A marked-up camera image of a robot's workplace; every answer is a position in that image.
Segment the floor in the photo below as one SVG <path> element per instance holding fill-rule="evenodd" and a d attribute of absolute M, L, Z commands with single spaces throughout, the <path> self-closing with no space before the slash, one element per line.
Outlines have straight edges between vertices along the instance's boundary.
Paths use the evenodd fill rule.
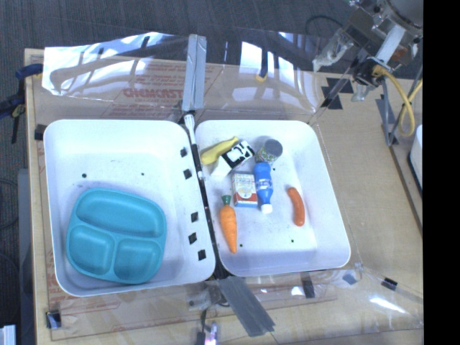
<path fill-rule="evenodd" d="M 351 14 L 342 0 L 0 0 L 0 100 L 18 91 L 25 48 L 74 46 L 140 32 L 203 34 L 241 27 L 331 37 Z M 419 62 L 401 68 L 413 78 Z M 17 179 L 27 168 L 24 116 L 0 119 L 0 327 L 20 327 Z"/>

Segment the juice box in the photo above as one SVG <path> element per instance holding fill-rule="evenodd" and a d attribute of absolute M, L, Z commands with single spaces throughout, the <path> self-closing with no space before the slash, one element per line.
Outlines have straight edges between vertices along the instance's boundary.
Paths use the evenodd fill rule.
<path fill-rule="evenodd" d="M 257 193 L 254 176 L 250 172 L 231 174 L 233 202 L 235 207 L 257 207 Z"/>

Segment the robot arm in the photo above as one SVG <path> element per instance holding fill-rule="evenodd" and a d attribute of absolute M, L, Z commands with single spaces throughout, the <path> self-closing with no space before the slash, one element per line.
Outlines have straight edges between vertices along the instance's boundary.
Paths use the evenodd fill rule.
<path fill-rule="evenodd" d="M 353 45 L 364 49 L 368 58 L 390 72 L 415 58 L 423 38 L 423 0 L 350 0 L 349 5 L 354 8 L 353 14 L 315 58 L 314 71 L 335 63 Z M 362 72 L 362 68 L 357 69 L 356 79 L 375 86 Z"/>

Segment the orange carrot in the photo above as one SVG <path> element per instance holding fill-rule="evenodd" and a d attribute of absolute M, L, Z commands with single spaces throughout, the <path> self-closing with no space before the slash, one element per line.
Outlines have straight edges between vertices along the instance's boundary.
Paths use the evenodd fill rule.
<path fill-rule="evenodd" d="M 303 205 L 302 197 L 300 197 L 297 189 L 288 188 L 287 194 L 294 205 L 294 224 L 302 226 L 305 223 L 305 206 Z"/>
<path fill-rule="evenodd" d="M 236 253 L 236 214 L 233 207 L 230 206 L 231 196 L 222 196 L 222 201 L 224 202 L 220 213 L 222 231 L 231 252 Z"/>

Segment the blue plate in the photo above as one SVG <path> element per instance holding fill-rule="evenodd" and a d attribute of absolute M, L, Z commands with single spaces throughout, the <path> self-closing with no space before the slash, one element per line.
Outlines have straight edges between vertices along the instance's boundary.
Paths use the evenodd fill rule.
<path fill-rule="evenodd" d="M 67 258 L 84 275 L 140 284 L 159 270 L 165 242 L 165 213 L 155 202 L 119 190 L 92 188 L 73 207 Z"/>

